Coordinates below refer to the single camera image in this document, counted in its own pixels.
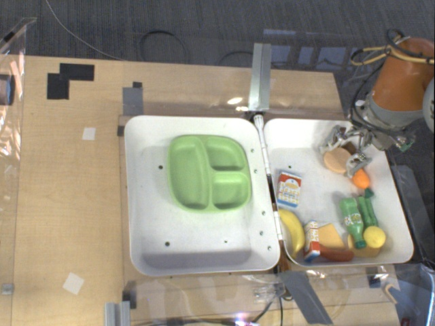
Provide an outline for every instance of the yellow lemon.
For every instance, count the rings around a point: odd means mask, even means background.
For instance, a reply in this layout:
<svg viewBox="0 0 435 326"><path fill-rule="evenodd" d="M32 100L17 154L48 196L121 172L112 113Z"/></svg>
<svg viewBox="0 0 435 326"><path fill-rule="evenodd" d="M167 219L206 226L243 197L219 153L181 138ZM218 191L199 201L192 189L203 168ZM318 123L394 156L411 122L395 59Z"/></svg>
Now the yellow lemon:
<svg viewBox="0 0 435 326"><path fill-rule="evenodd" d="M374 249L382 247L387 239L385 232L381 228L374 225L366 228L363 233L363 237L367 243L367 246Z"/></svg>

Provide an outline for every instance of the bottle cap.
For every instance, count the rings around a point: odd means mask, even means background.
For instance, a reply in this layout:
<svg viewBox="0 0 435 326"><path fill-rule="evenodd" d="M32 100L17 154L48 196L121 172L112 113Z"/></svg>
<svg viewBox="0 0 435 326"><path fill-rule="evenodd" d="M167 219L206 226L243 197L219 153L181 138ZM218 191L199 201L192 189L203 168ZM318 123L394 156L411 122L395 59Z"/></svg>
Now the bottle cap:
<svg viewBox="0 0 435 326"><path fill-rule="evenodd" d="M357 249L363 249L367 246L366 241L365 240L359 240L355 243L355 248Z"/></svg>

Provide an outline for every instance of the metal bracket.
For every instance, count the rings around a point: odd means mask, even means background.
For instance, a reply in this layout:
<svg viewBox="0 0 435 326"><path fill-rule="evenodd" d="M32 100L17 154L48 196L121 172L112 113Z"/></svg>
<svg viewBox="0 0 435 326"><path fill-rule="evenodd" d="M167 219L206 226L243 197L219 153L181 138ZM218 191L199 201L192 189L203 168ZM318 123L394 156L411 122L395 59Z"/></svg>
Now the metal bracket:
<svg viewBox="0 0 435 326"><path fill-rule="evenodd" d="M264 111L269 108L271 60L272 46L270 44L255 43L248 104L250 111Z"/></svg>
<svg viewBox="0 0 435 326"><path fill-rule="evenodd" d="M130 302L124 301L119 304L106 303L104 308L105 326L131 326Z"/></svg>

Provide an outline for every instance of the white tape piece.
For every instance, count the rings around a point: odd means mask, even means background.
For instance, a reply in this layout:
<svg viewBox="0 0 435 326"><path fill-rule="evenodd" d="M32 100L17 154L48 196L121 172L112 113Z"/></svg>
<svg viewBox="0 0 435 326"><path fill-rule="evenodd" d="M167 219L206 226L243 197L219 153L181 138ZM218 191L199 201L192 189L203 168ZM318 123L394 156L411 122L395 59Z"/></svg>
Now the white tape piece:
<svg viewBox="0 0 435 326"><path fill-rule="evenodd" d="M85 128L83 131L82 140L95 140L96 128Z"/></svg>
<svg viewBox="0 0 435 326"><path fill-rule="evenodd" d="M68 292L73 293L74 295L78 295L80 289L83 286L83 283L84 283L83 278L80 278L78 275L75 275L74 273L69 273L68 278L63 284L63 288Z"/></svg>

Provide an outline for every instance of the yellow banana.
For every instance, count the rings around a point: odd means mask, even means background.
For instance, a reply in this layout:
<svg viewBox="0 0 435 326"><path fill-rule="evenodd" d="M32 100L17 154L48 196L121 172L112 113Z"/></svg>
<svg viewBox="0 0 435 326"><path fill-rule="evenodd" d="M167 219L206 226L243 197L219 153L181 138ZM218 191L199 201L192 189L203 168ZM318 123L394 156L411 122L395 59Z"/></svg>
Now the yellow banana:
<svg viewBox="0 0 435 326"><path fill-rule="evenodd" d="M279 209L278 212L282 222L288 228L290 236L292 237L293 252L291 256L295 258L305 245L304 229L298 217L293 212L281 209Z"/></svg>

